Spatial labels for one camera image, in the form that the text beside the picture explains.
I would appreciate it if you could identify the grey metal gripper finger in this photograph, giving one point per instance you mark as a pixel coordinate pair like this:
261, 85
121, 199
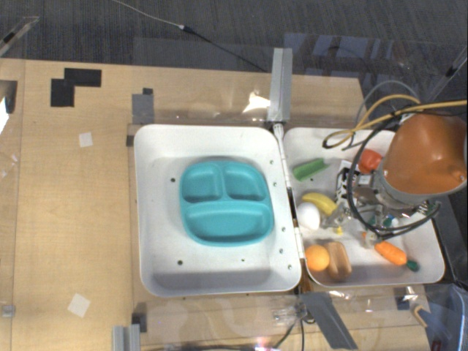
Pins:
379, 218
334, 218

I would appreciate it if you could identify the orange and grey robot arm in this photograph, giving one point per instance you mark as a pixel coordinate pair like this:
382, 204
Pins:
424, 155

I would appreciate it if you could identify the blue divided plate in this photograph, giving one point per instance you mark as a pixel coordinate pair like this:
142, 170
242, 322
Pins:
226, 218

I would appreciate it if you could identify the yellow banana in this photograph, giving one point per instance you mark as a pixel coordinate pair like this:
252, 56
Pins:
321, 200

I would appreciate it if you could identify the brown bread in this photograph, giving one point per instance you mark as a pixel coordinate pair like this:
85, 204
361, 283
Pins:
338, 260

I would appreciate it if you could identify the orange fruit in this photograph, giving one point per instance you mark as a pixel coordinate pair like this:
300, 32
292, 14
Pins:
316, 258

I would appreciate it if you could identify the white plastic tray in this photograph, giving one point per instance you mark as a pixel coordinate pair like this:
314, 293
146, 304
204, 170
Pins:
161, 210
365, 265

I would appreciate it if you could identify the thin black and white rod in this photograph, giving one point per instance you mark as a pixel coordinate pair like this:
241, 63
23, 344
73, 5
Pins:
283, 155

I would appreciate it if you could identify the orange carrot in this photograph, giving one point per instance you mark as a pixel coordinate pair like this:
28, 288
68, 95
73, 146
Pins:
391, 253

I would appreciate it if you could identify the red pepper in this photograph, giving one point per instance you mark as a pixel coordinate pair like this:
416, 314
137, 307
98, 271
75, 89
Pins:
369, 160

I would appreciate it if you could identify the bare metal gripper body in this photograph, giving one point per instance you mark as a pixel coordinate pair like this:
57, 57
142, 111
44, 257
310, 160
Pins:
366, 195

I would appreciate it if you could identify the white egg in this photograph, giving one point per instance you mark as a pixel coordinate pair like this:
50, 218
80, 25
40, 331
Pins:
309, 216

